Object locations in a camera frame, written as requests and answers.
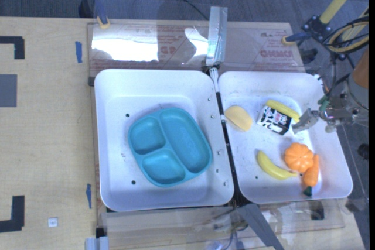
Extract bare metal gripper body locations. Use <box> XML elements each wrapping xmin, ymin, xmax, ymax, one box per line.
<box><xmin>318</xmin><ymin>95</ymin><xmax>363</xmax><ymax>133</ymax></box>

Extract yellow corn cob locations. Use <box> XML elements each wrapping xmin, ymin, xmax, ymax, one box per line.
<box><xmin>265</xmin><ymin>99</ymin><xmax>301</xmax><ymax>123</ymax></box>

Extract black and white cow-print carton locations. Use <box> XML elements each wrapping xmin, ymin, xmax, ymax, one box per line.
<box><xmin>256</xmin><ymin>105</ymin><xmax>293</xmax><ymax>136</ymax></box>

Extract orange pumpkin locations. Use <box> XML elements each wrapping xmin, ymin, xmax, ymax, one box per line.
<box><xmin>284</xmin><ymin>142</ymin><xmax>315</xmax><ymax>173</ymax></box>

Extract white plastic tray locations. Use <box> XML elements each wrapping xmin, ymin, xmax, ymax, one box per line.
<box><xmin>93</xmin><ymin>68</ymin><xmax>235</xmax><ymax>213</ymax></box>
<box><xmin>217</xmin><ymin>70</ymin><xmax>354</xmax><ymax>205</ymax></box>

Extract orange carrot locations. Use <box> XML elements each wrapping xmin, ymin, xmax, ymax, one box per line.
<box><xmin>302</xmin><ymin>153</ymin><xmax>321</xmax><ymax>197</ymax></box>

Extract yellow banana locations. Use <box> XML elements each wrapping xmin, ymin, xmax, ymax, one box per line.
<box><xmin>257</xmin><ymin>150</ymin><xmax>298</xmax><ymax>181</ymax></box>

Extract brown cardboard board red print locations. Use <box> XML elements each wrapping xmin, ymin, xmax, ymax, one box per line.
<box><xmin>87</xmin><ymin>19</ymin><xmax>347</xmax><ymax>241</ymax></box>

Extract blue divided plate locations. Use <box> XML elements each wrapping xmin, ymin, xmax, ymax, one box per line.
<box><xmin>127</xmin><ymin>107</ymin><xmax>213</xmax><ymax>189</ymax></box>

